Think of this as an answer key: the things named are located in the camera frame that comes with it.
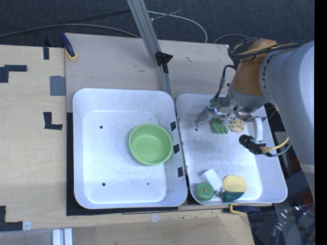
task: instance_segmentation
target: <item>black tape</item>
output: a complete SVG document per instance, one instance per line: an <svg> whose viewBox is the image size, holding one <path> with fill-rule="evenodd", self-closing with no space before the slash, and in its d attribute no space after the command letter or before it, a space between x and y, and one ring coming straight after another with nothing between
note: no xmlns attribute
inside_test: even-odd
<svg viewBox="0 0 327 245"><path fill-rule="evenodd" d="M5 221L6 207L0 206L0 231L21 231L22 222L7 223Z"/></svg>
<svg viewBox="0 0 327 245"><path fill-rule="evenodd" d="M177 169L177 172L178 172L178 177L182 177L184 175L183 173L183 167L180 167Z"/></svg>
<svg viewBox="0 0 327 245"><path fill-rule="evenodd" d="M27 65L9 65L5 64L7 71L27 71Z"/></svg>
<svg viewBox="0 0 327 245"><path fill-rule="evenodd" d="M176 144L174 146L174 153L178 153L179 152L179 144Z"/></svg>
<svg viewBox="0 0 327 245"><path fill-rule="evenodd" d="M8 83L9 72L4 67L0 67L0 83Z"/></svg>
<svg viewBox="0 0 327 245"><path fill-rule="evenodd" d="M10 71L27 71L27 65L5 65L0 67L0 83L8 83Z"/></svg>
<svg viewBox="0 0 327 245"><path fill-rule="evenodd" d="M51 130L61 130L62 125L53 125L52 124L52 112L44 112L44 122L45 122L45 129L51 129Z"/></svg>
<svg viewBox="0 0 327 245"><path fill-rule="evenodd" d="M43 59L49 60L49 58L50 58L49 48L43 47Z"/></svg>
<svg viewBox="0 0 327 245"><path fill-rule="evenodd" d="M172 123L170 123L170 129L171 129L172 131L174 131L174 130L176 129L176 122L175 122L175 121L172 122Z"/></svg>

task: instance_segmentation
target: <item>yellow sponge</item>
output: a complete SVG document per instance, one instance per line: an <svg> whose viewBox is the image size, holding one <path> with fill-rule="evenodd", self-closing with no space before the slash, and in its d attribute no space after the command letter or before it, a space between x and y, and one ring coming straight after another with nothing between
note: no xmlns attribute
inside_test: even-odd
<svg viewBox="0 0 327 245"><path fill-rule="evenodd" d="M231 192L245 192L247 186L243 177L228 175L223 179L223 189Z"/></svg>

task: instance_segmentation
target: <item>white cable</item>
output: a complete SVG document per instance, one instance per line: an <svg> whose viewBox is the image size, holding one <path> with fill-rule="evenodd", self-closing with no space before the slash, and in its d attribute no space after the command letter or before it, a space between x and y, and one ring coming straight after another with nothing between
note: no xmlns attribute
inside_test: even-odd
<svg viewBox="0 0 327 245"><path fill-rule="evenodd" d="M183 20L186 20L186 21L189 21L189 22L192 22L194 24L196 24L199 28L202 29L202 31L204 32L205 34L205 43L207 43L208 41L208 35L205 31L205 29L200 25L198 24L197 22L191 20L191 19L188 19L188 18L185 18L185 17L182 17L182 16L178 16L178 15L173 15L173 14L164 14L164 13L158 13L158 12L153 12L153 11L148 11L148 13L152 13L152 14L159 14L159 15L166 15L166 16L171 16L171 17L176 17L176 18L180 18L180 19L183 19Z"/></svg>

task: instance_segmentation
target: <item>wire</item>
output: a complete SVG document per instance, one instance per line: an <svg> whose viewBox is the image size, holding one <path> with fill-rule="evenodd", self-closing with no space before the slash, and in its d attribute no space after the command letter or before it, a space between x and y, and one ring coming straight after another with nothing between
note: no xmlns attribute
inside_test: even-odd
<svg viewBox="0 0 327 245"><path fill-rule="evenodd" d="M273 106L271 103L266 103L264 106L265 106L266 111L267 110L272 110L272 109L274 109L275 111L277 111L276 110L276 107Z"/></svg>
<svg viewBox="0 0 327 245"><path fill-rule="evenodd" d="M176 13L179 13L179 12L181 12L182 10L178 10L178 11L175 11L175 12L171 12L171 13L169 13L169 14L164 14L164 15L161 15L161 16L158 16L158 17L156 17L156 18L151 18L151 22L153 22L154 20L157 20L157 19L159 19L159 18L163 18L163 17L166 17L166 16L169 16L169 15L173 15L173 14L176 14Z"/></svg>
<svg viewBox="0 0 327 245"><path fill-rule="evenodd" d="M21 34L21 33L27 33L27 32L31 32L31 31L35 31L35 30L57 28L57 27L73 27L73 26L107 29L107 30L112 30L112 31L123 33L123 34L127 34L127 35L130 35L130 36L135 37L135 38L140 38L137 35L134 35L132 33L129 33L129 32L126 32L126 31L123 31L123 30L120 30L120 29L116 29L116 28L112 28L112 27L105 27L105 26L98 26L96 24L87 24L87 23L62 23L62 24L53 24L53 25L50 25L50 26L29 28L29 29L25 29L25 30L21 30L21 31L16 31L16 32L0 35L0 38L11 36L11 35L16 35L16 34Z"/></svg>
<svg viewBox="0 0 327 245"><path fill-rule="evenodd" d="M290 148L291 148L292 144L288 144L284 150L282 150L280 153L276 153L276 154L270 154L269 157L276 157L279 155L284 154L285 152L287 152Z"/></svg>
<svg viewBox="0 0 327 245"><path fill-rule="evenodd" d="M237 43L235 43L232 46L229 46L228 56L234 61L235 59L244 59L252 56L257 56L260 54L266 54L273 51L279 51L279 50L285 50L285 49L291 49L291 48L297 48L302 46L303 44L307 43L307 41L304 42L291 42L291 43L276 43L269 46L263 46L251 50L247 50L242 53L235 53L236 49L240 48L241 46L244 46L248 43L253 43L260 40L260 38L244 38L244 40L241 40Z"/></svg>
<svg viewBox="0 0 327 245"><path fill-rule="evenodd" d="M275 106L275 109L279 113L279 108L277 106ZM290 138L287 136L286 139L285 139L285 141L283 141L281 144L279 144L279 145L277 145L275 147L265 147L265 146L262 146L262 147L260 147L260 150L262 150L263 153L266 153L266 152L269 152L269 151L272 151L272 150L277 150L280 147L283 147L289 140L290 140Z"/></svg>
<svg viewBox="0 0 327 245"><path fill-rule="evenodd" d="M226 69L227 69L228 67L229 67L229 68L233 68L234 70L236 70L236 67L233 66L233 65L226 65L226 66L224 67L224 70L223 70L223 73L222 73L222 76L221 76L221 80L220 80L220 86L219 86L218 92L217 92L216 95L214 96L215 101L217 101L217 99L218 99L218 97L219 97L219 95L220 95L221 89L222 89L223 86L224 86L224 83L225 83L225 75L226 75Z"/></svg>
<svg viewBox="0 0 327 245"><path fill-rule="evenodd" d="M180 18L180 19L183 19L183 20L186 20L186 21L190 21L190 22L196 24L199 28L202 29L202 31L204 32L204 35L205 35L205 43L207 43L207 41L208 41L208 35L207 35L205 29L199 23L197 23L197 22L195 22L195 21L193 21L191 19L188 19L188 18L185 18L185 17L182 17L182 16L178 16L178 15L164 14L164 13L158 13L158 12L153 12L153 11L148 11L148 13L166 15L166 16L171 16L171 17Z"/></svg>
<svg viewBox="0 0 327 245"><path fill-rule="evenodd" d="M269 116L269 117L267 117L267 119L268 120L271 120L272 118L273 118L273 116L276 114L276 110L274 110L273 112L272 112L272 114Z"/></svg>
<svg viewBox="0 0 327 245"><path fill-rule="evenodd" d="M246 35L239 35L239 34L228 34L228 35L222 35L220 37L218 37L213 43L217 43L219 40L223 39L223 38L226 38L226 37L232 37L232 36L235 36L235 37L243 37L243 38L249 38L248 36Z"/></svg>

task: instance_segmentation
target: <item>green lid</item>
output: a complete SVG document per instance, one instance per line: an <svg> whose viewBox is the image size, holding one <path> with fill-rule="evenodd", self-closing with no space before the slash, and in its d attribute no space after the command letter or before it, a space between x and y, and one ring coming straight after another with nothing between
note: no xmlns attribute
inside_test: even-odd
<svg viewBox="0 0 327 245"><path fill-rule="evenodd" d="M214 196L214 188L206 182L201 182L195 186L195 196L199 200L208 201Z"/></svg>
<svg viewBox="0 0 327 245"><path fill-rule="evenodd" d="M128 143L135 160L143 165L162 164L173 153L170 134L156 124L143 124L134 128Z"/></svg>

